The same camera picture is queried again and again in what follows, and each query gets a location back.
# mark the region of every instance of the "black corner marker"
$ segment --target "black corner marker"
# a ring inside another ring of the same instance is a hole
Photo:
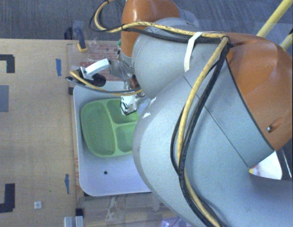
[[[15,184],[5,184],[4,203],[0,203],[0,213],[12,212],[15,208]]]
[[[10,54],[0,54],[0,61],[6,61],[6,73],[15,73],[15,57]]]

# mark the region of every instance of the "blue tape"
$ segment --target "blue tape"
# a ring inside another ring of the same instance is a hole
[[[56,70],[57,70],[58,77],[62,76],[62,74],[61,74],[61,60],[60,59],[56,59]]]

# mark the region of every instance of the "green plastic tray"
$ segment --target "green plastic tray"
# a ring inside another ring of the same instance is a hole
[[[84,105],[80,122],[84,140],[99,157],[116,157],[132,152],[138,112],[121,113],[120,99],[100,99]]]

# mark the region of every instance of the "gray carpet floor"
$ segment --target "gray carpet floor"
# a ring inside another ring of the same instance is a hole
[[[86,39],[118,40],[119,33],[95,33],[88,27],[96,8],[104,0],[0,0],[0,38],[64,39],[66,29],[80,22]],[[201,31],[256,34],[282,0],[172,0],[194,13]],[[121,3],[106,6],[103,20],[120,24]],[[293,28],[293,6],[267,39],[279,44]]]

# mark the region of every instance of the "small white block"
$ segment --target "small white block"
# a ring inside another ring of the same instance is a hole
[[[38,210],[42,208],[42,202],[41,201],[37,201],[34,202],[34,209]]]

